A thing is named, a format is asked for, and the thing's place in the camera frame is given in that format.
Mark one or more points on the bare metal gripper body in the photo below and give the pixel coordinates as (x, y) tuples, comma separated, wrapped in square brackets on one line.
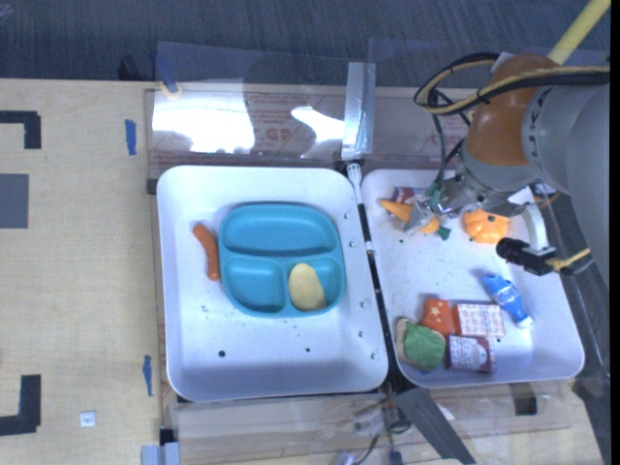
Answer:
[(460, 196)]

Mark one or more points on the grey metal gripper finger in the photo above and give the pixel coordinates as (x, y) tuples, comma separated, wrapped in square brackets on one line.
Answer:
[(431, 215), (414, 223)]

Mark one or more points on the orange carrot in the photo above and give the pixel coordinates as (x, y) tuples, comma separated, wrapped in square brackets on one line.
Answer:
[(394, 208)]

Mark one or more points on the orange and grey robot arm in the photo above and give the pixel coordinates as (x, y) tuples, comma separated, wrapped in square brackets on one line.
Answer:
[(557, 129)]

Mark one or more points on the small red and white carton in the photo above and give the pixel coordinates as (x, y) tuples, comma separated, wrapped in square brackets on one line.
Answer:
[(404, 194)]

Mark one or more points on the orange pumpkin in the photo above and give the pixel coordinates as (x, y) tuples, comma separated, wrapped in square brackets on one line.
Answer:
[(484, 226)]

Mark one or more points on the white plastic tray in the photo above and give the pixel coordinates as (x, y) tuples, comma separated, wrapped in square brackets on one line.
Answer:
[(445, 269), (271, 356)]

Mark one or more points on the orange packet with yellow star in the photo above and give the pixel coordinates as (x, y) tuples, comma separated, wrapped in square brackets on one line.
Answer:
[(437, 315)]

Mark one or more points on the blue plastic bottle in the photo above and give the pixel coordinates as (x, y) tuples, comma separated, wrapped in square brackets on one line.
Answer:
[(506, 298)]

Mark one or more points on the tan bread slice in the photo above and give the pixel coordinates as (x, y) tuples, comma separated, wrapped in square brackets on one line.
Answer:
[(400, 337)]

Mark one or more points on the red checked white carton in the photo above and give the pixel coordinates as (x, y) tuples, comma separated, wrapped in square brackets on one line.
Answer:
[(479, 320)]

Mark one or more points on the green lettuce leaf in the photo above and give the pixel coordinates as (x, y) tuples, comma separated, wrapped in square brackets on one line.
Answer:
[(425, 347)]

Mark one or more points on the yellow potato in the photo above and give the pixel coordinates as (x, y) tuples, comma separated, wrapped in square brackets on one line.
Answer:
[(306, 288)]

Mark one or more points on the blue divided plate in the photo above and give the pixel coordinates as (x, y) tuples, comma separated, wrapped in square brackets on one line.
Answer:
[(271, 230)]

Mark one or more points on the orange sausage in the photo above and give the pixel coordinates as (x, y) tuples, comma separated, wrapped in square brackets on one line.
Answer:
[(209, 250)]

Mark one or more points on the black cylinder on white bracket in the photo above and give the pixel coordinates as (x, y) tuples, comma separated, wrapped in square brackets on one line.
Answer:
[(525, 255)]

